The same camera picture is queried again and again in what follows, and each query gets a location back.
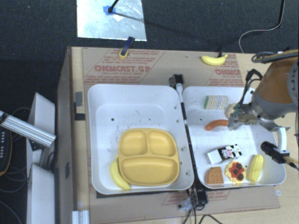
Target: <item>black floor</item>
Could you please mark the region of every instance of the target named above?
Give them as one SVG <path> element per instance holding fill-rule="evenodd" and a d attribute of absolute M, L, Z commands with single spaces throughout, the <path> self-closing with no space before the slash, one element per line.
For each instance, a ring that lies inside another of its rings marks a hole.
<path fill-rule="evenodd" d="M 135 42 L 136 49 L 241 52 L 238 40 L 243 33 L 277 25 L 281 0 L 142 0 L 142 5 L 148 41 Z M 76 0 L 0 0 L 1 111 L 31 107 L 35 92 L 55 102 L 67 46 L 123 45 L 123 41 L 77 38 L 76 8 Z M 298 15 L 299 0 L 285 0 L 281 26 L 245 36 L 244 52 L 297 49 Z M 25 167 L 24 145 L 22 139 L 14 143 L 13 167 Z M 0 177 L 0 189 L 15 185 Z M 12 194 L 0 191 L 0 201 L 23 223 L 26 200 L 26 186 Z M 1 203 L 0 222 L 17 223 Z"/>

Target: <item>silver metal sheet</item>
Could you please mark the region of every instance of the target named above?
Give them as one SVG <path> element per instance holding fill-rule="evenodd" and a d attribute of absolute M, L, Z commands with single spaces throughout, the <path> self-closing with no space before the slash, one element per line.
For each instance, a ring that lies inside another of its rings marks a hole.
<path fill-rule="evenodd" d="M 108 14 L 114 1 L 77 0 L 78 37 L 146 41 L 141 0 L 119 0 Z"/>

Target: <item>orange sausage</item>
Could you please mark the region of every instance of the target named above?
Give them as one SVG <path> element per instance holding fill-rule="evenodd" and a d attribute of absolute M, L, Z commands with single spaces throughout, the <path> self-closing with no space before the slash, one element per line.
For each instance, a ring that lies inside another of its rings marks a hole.
<path fill-rule="evenodd" d="M 228 126 L 228 120 L 227 119 L 214 120 L 206 125 L 206 130 L 210 131 L 211 129 L 214 129 L 217 126 Z"/>

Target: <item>remote control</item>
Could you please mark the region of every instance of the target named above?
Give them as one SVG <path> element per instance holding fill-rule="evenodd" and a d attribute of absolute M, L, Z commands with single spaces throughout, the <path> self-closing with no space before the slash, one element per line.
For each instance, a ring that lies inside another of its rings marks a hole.
<path fill-rule="evenodd" d="M 8 169 L 12 152 L 11 132 L 0 126 L 0 176 Z"/>

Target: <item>yellow plate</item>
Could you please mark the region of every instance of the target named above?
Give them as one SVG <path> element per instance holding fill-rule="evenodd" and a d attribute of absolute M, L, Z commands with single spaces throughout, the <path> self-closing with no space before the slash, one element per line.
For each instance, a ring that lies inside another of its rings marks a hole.
<path fill-rule="evenodd" d="M 118 161 L 121 176 L 133 185 L 166 185 L 179 174 L 176 142 L 160 129 L 125 131 L 120 137 Z"/>

